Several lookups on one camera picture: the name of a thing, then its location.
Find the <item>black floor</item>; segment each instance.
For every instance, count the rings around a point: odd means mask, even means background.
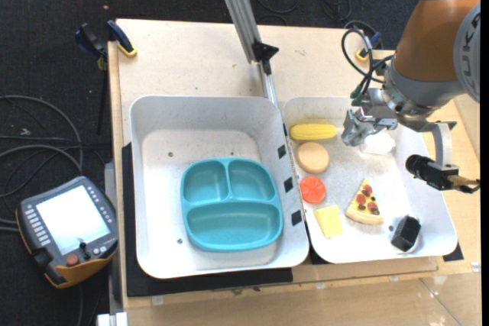
[[[386,49],[394,49],[416,0],[252,0],[252,5],[262,24],[343,27],[363,21],[382,33]],[[37,99],[72,121],[84,146],[84,173],[104,186],[104,163],[112,152],[108,106],[98,132],[103,72],[77,47],[74,34],[87,22],[106,40],[104,23],[114,18],[231,22],[223,0],[0,0],[0,218],[15,218],[20,200],[77,174],[66,158],[51,158],[46,151],[2,156],[12,148],[49,144],[73,147],[68,151],[77,157],[73,129]],[[0,231],[1,326],[75,325],[81,297],[81,324],[94,324],[96,314],[108,312],[106,270],[81,286],[57,290],[39,274],[18,234]]]

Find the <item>controller screen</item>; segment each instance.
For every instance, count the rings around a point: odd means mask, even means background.
[[[37,210],[62,255],[110,233],[85,186],[41,202]]]

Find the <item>wooden table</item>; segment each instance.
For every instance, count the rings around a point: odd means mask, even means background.
[[[232,24],[118,20],[137,47],[127,58],[108,44],[113,154],[119,222],[122,306],[129,324],[478,324],[481,319],[480,192],[445,192],[463,260],[403,258],[293,268],[293,283],[185,292],[160,297],[125,294],[121,148],[131,141],[129,107],[142,95],[262,96],[261,78],[247,62]],[[348,96],[360,80],[341,51],[342,29],[259,27],[279,47],[271,60],[278,106],[297,96]],[[351,34],[347,47],[356,51]],[[455,102],[433,120],[457,121],[453,161],[460,175],[480,178],[480,163]],[[434,157],[431,134],[426,146]]]

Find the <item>blue divided plate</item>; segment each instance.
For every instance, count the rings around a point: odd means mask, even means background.
[[[215,158],[191,164],[180,187],[190,240],[207,251],[253,250],[282,233],[283,215],[274,180],[261,163]]]

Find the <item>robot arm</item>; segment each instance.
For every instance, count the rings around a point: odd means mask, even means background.
[[[412,155],[408,171],[436,189],[479,189],[479,180],[460,177],[452,164],[455,122],[428,117],[460,94],[480,102],[480,36],[481,0],[420,0],[384,69],[382,88],[366,89],[356,99],[358,109],[347,112],[343,142],[357,146],[398,124],[431,132],[436,160]]]

